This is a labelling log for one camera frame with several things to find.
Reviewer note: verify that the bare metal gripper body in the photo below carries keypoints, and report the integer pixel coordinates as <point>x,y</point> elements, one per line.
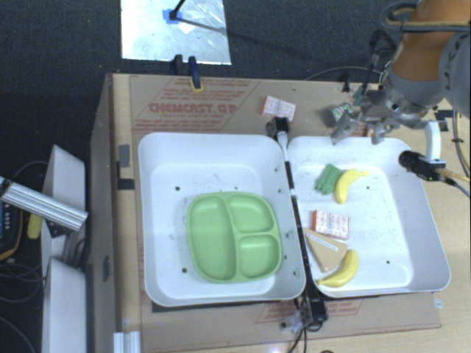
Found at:
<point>382,112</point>

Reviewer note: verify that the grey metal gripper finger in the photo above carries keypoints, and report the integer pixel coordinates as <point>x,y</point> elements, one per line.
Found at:
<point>379,132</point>
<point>344,129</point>

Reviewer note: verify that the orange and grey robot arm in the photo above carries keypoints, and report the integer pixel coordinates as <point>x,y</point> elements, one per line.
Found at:
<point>423,39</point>

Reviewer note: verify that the green and white can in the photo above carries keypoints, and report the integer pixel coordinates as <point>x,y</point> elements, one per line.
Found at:
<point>338,112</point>

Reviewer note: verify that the green toy vegetable bunch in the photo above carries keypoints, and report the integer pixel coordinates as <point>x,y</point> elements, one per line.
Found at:
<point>326,178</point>

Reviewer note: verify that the yellow banana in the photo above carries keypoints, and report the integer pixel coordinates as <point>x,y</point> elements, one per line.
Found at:
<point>347,270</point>
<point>345,186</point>

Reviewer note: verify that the thin black and white rod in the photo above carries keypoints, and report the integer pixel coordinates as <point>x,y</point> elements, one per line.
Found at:
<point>293,189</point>

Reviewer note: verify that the white plastic tray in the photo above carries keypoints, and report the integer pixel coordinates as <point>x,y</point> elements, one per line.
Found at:
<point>404,215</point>
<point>169,167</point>

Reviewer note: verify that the brown cardboard board red print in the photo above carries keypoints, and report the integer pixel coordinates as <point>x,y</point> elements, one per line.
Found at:
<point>221,101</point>

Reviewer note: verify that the tan sandwich wedge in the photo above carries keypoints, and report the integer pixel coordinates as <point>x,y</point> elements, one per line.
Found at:
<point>325,254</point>

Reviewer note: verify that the green divided plate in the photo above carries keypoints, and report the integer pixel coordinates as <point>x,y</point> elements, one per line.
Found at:
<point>221,241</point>

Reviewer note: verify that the black cylinder on white bracket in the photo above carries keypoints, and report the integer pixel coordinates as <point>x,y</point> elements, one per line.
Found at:
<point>419,160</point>

